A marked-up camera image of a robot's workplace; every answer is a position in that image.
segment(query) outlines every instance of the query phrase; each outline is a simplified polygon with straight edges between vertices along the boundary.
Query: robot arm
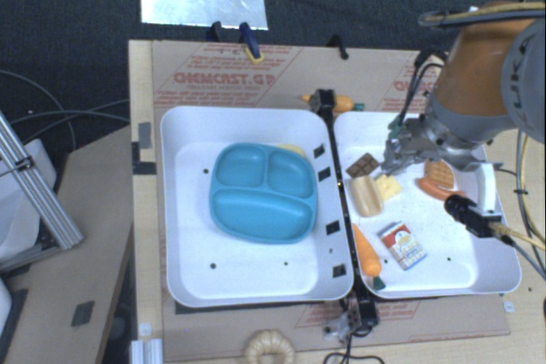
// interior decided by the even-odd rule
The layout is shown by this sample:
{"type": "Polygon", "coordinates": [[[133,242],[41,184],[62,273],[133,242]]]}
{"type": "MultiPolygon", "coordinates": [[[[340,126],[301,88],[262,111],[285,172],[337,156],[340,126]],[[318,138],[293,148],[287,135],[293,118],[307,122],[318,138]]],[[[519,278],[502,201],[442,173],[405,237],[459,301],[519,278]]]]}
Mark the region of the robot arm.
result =
{"type": "Polygon", "coordinates": [[[513,128],[544,142],[544,45],[544,19],[463,28],[426,111],[387,139],[383,171],[426,159],[475,170],[473,150],[513,128]]]}

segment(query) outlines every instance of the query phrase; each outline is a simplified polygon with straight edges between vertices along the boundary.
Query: cardboard surface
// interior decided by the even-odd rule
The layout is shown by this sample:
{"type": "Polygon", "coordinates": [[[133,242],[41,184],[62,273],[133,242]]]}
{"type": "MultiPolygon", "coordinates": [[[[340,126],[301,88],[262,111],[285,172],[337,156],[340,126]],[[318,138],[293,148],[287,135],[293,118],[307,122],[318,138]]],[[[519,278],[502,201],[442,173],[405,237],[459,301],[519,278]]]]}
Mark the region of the cardboard surface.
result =
{"type": "MultiPolygon", "coordinates": [[[[396,111],[403,105],[415,58],[415,52],[409,51],[353,49],[349,50],[349,60],[343,61],[336,49],[264,46],[261,49],[266,61],[255,66],[239,44],[152,42],[146,47],[152,51],[149,74],[153,76],[156,127],[163,114],[177,105],[304,109],[307,106],[300,97],[319,88],[348,95],[355,102],[363,102],[368,110],[396,111]]],[[[432,86],[437,73],[429,72],[422,90],[432,86]]],[[[411,112],[424,108],[421,94],[415,97],[411,112]]],[[[157,129],[155,144],[160,144],[157,129]]],[[[280,329],[296,350],[337,348],[339,345],[335,341],[325,341],[322,333],[324,322],[340,314],[337,303],[176,313],[176,305],[165,282],[159,150],[157,147],[156,194],[165,361],[239,356],[249,338],[266,328],[280,329]]],[[[395,344],[509,333],[502,301],[496,295],[385,302],[380,303],[379,311],[380,325],[356,344],[395,344]]]]}
{"type": "Polygon", "coordinates": [[[6,363],[102,362],[131,248],[129,131],[69,155],[58,199],[85,239],[10,278],[28,289],[6,363]],[[89,322],[71,326],[78,305],[89,322]]]}

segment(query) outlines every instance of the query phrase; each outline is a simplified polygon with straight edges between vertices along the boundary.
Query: blue divided plate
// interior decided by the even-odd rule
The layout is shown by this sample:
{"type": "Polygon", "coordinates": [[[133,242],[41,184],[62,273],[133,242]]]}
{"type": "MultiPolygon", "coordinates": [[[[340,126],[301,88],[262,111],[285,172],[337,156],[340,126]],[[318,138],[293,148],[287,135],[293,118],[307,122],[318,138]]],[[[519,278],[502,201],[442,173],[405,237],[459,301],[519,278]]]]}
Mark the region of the blue divided plate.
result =
{"type": "Polygon", "coordinates": [[[264,243],[296,243],[317,216],[317,182],[298,154],[239,143],[218,156],[210,192],[214,222],[223,231],[264,243]]]}

